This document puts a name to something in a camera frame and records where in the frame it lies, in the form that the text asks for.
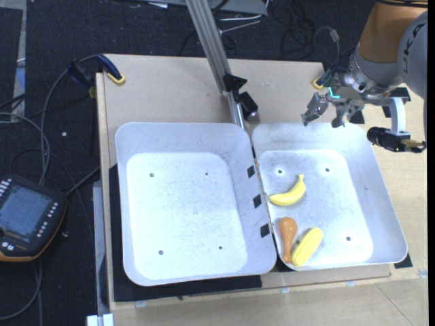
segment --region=blue light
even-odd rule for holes
[[[335,99],[339,99],[339,98],[340,98],[340,96],[339,96],[339,95],[334,95],[334,93],[333,93],[333,91],[332,91],[332,88],[331,88],[331,87],[329,87],[329,94],[331,95],[331,97],[332,97],[332,98],[335,98]]]

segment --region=dark floor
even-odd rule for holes
[[[188,38],[194,26],[185,7],[170,5],[165,9],[129,0],[27,0],[22,9],[6,10],[10,4],[0,4],[0,66],[5,77],[0,77],[0,111],[11,112],[11,105],[3,104],[20,95],[16,60],[24,44],[22,114],[37,125],[41,124],[50,89],[75,58],[97,53],[204,56],[196,36]],[[260,23],[224,33],[227,56],[322,61],[329,65],[336,54],[335,46],[328,33],[320,32],[317,38],[315,34],[321,26],[330,26],[339,34],[343,53],[339,65],[345,67],[346,50],[358,42],[372,6],[371,0],[272,0],[268,16]],[[249,22],[220,21],[234,17],[235,13],[215,13],[222,30]],[[25,21],[21,43],[20,19]],[[93,60],[84,62],[84,66],[90,72],[98,69]],[[95,105],[87,89],[70,78],[65,76],[57,83],[44,123],[52,156],[46,186],[71,189],[99,165]],[[12,172],[38,182],[40,148],[39,132],[28,122],[0,124],[0,173]],[[85,325],[86,317],[97,313],[92,201],[95,179],[70,197],[61,229],[64,235],[55,238],[39,261],[43,267],[39,298],[8,321],[1,321],[1,317],[26,305],[34,294],[36,280],[32,264],[0,264],[0,325],[38,325],[40,315],[46,326]]]

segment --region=white tray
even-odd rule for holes
[[[279,221],[298,225],[293,248],[319,227],[321,244],[293,270],[316,270],[402,261],[406,241],[366,133],[355,124],[261,124],[252,133],[274,228],[278,255],[283,243]],[[276,206],[271,194],[288,191],[304,175],[306,194],[291,206]]]
[[[116,133],[122,248],[143,286],[264,274],[277,253],[247,133],[133,122]]]

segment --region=toy banana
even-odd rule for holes
[[[272,204],[279,206],[287,206],[296,203],[302,198],[306,190],[304,183],[304,175],[299,174],[297,182],[286,193],[273,194],[269,197]]]
[[[292,262],[295,266],[303,265],[320,245],[324,233],[320,228],[314,227],[305,234],[299,245],[293,250]]]

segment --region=aluminum rod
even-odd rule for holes
[[[235,124],[245,129],[241,105],[236,103],[234,94],[228,91],[224,83],[224,76],[227,74],[231,75],[231,69],[209,2],[207,0],[185,1],[217,87],[220,92],[228,92],[228,104],[230,105],[232,120]]]

